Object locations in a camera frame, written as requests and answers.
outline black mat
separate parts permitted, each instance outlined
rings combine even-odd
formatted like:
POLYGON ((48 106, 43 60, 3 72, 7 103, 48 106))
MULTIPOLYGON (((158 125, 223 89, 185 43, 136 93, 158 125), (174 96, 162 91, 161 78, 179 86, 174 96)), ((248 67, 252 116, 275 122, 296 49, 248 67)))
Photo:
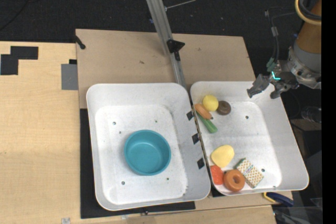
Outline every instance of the black mat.
POLYGON ((80 110, 80 214, 81 218, 96 218, 136 213, 194 210, 195 202, 178 202, 175 204, 148 206, 128 210, 108 211, 102 208, 95 195, 93 164, 90 140, 88 110, 80 110))

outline small box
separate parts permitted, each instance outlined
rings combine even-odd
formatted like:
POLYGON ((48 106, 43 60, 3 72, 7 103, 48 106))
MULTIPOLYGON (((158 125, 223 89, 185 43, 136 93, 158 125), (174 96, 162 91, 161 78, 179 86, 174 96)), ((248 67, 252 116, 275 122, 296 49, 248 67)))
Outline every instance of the small box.
POLYGON ((236 168, 243 174, 251 188, 255 188, 264 178, 263 174, 246 158, 242 159, 236 168))

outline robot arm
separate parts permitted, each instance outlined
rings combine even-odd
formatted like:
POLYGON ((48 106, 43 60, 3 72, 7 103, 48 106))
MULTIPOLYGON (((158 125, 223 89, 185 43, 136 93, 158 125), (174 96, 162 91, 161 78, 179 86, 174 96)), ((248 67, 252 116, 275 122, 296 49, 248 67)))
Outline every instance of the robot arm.
POLYGON ((247 89, 250 98, 264 91, 270 83, 275 87, 270 95, 272 99, 280 97, 284 91, 298 88, 301 84, 321 90, 322 0, 318 0, 310 12, 302 3, 303 0, 295 1, 296 12, 304 20, 304 24, 289 48, 288 59, 268 63, 270 75, 260 74, 257 77, 253 86, 247 89))

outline aluminum rail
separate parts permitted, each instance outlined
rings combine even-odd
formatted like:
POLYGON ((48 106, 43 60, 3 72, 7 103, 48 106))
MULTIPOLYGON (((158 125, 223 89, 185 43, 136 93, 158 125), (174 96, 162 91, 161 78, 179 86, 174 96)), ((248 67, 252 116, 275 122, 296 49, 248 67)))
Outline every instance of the aluminum rail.
POLYGON ((173 39, 173 34, 170 29, 167 14, 162 0, 146 0, 150 10, 155 29, 162 43, 164 55, 170 54, 172 67, 174 71, 175 81, 186 88, 184 75, 182 71, 181 61, 176 57, 176 52, 170 52, 167 42, 173 39))

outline white tray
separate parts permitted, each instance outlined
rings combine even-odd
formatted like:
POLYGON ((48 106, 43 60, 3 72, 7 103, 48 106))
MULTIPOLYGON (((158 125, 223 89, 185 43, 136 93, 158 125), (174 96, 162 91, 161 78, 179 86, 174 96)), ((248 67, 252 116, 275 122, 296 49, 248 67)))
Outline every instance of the white tray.
POLYGON ((281 98, 270 98, 273 85, 249 98, 247 89, 251 86, 252 82, 202 81, 191 87, 194 104, 212 94, 232 107, 229 115, 212 112, 212 122, 218 128, 216 133, 210 133, 198 120, 208 164, 214 164, 210 158, 214 149, 229 144, 234 148, 235 156, 223 171, 233 169, 242 158, 264 171, 263 180, 254 189, 245 184, 241 191, 233 193, 224 185, 213 184, 214 187, 224 195, 305 189, 309 182, 308 173, 281 98))
POLYGON ((98 203, 107 210, 205 198, 211 182, 187 91, 176 83, 95 84, 87 92, 93 173, 98 203), (171 161, 154 176, 134 173, 123 154, 134 131, 160 133, 171 147, 171 161))

